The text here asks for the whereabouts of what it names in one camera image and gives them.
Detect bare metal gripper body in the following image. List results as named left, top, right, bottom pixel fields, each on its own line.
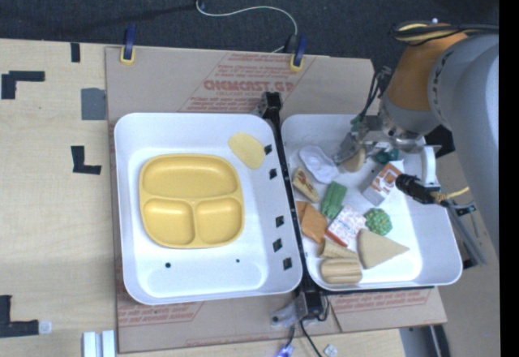
left=355, top=114, right=425, bottom=154

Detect tan round biscuit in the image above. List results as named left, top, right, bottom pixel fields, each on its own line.
left=342, top=147, right=367, bottom=174

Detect dark green toy vegetable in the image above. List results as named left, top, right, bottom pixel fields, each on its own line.
left=372, top=148, right=401, bottom=166

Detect white and orange carton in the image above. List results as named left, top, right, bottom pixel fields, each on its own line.
left=361, top=162, right=405, bottom=207

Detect green toy beans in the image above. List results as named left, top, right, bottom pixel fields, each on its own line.
left=320, top=180, right=348, bottom=221

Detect toy pizza slice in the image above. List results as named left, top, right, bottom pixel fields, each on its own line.
left=291, top=167, right=322, bottom=204

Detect green toy broccoli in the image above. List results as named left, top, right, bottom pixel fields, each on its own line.
left=363, top=207, right=394, bottom=237

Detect white and orange packet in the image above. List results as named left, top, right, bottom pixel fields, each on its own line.
left=325, top=204, right=368, bottom=248

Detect orange toy cheese slice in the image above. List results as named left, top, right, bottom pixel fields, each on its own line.
left=294, top=200, right=329, bottom=244

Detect yellow oval crisp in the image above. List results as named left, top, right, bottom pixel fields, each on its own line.
left=227, top=131, right=267, bottom=170

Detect tan triangular toy bread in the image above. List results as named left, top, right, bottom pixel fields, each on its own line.
left=355, top=227, right=411, bottom=270

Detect tan toy bread wedge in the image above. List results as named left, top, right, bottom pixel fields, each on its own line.
left=317, top=237, right=358, bottom=260

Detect white plastic tray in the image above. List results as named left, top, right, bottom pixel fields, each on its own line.
left=280, top=114, right=464, bottom=293
left=113, top=111, right=304, bottom=306

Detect tan toy bread loaf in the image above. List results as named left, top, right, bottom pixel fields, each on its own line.
left=319, top=257, right=363, bottom=286

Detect yellow divided plate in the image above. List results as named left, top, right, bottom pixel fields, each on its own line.
left=138, top=153, right=246, bottom=250

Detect brown cardboard board, red print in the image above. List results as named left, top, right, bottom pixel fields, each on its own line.
left=104, top=45, right=448, bottom=355

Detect black cylinder on white bracket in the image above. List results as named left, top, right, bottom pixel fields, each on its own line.
left=395, top=145, right=442, bottom=206

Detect black block with thin wires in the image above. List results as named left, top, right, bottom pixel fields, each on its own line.
left=259, top=91, right=283, bottom=120
left=297, top=289, right=327, bottom=320

